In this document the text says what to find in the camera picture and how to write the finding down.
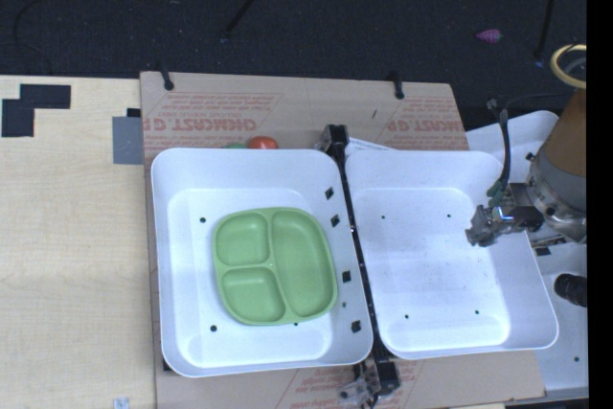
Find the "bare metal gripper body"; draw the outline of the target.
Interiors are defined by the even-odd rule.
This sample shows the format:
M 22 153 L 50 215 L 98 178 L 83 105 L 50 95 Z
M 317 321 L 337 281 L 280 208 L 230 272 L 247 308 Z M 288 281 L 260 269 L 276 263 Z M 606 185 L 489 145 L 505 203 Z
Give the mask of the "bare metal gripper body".
M 526 231 L 533 245 L 587 241 L 585 212 L 547 185 L 510 183 L 500 204 L 500 218 L 509 231 Z

